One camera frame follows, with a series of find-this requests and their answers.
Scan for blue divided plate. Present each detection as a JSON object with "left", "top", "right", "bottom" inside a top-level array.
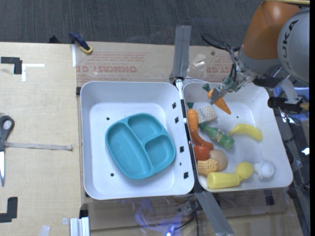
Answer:
[{"left": 105, "top": 112, "right": 177, "bottom": 181}]

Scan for yellow banana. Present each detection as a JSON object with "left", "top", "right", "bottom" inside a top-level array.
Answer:
[{"left": 228, "top": 123, "right": 263, "bottom": 142}]

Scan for white plastic tray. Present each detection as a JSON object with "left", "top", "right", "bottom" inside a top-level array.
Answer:
[
  {"left": 80, "top": 81, "right": 195, "bottom": 201},
  {"left": 182, "top": 82, "right": 294, "bottom": 193}
]

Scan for yellow lemon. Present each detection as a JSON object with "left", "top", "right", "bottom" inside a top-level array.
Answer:
[{"left": 236, "top": 161, "right": 254, "bottom": 180}]

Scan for black cylinder on white bracket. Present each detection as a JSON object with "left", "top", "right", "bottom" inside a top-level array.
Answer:
[{"left": 267, "top": 77, "right": 306, "bottom": 114}]

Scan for brown cardboard board red print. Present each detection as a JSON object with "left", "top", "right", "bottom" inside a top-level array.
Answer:
[{"left": 75, "top": 41, "right": 289, "bottom": 231}]

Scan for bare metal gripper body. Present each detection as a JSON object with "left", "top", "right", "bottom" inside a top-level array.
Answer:
[{"left": 222, "top": 64, "right": 255, "bottom": 92}]

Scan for orange carrot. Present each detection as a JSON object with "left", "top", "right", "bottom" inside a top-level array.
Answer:
[
  {"left": 202, "top": 82, "right": 232, "bottom": 115},
  {"left": 186, "top": 102, "right": 199, "bottom": 132}
]

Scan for beige round bread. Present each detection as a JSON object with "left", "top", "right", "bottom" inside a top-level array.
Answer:
[{"left": 209, "top": 148, "right": 229, "bottom": 172}]

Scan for yellow corn cob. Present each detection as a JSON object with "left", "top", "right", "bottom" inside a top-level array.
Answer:
[{"left": 196, "top": 158, "right": 219, "bottom": 177}]

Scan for red tomato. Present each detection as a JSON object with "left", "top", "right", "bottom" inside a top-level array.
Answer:
[{"left": 193, "top": 145, "right": 211, "bottom": 161}]

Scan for orange brown sausage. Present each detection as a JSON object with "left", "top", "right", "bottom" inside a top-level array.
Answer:
[{"left": 189, "top": 128, "right": 215, "bottom": 150}]

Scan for yellow bottle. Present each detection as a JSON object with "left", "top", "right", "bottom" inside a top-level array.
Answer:
[{"left": 206, "top": 171, "right": 244, "bottom": 190}]

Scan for white garlic bulb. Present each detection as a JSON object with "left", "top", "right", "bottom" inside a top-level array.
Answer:
[{"left": 253, "top": 160, "right": 276, "bottom": 180}]

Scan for green bottle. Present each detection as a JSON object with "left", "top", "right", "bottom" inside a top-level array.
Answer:
[{"left": 198, "top": 122, "right": 235, "bottom": 150}]

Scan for grey handled scissors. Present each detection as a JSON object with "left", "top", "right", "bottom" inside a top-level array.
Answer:
[{"left": 0, "top": 115, "right": 16, "bottom": 188}]

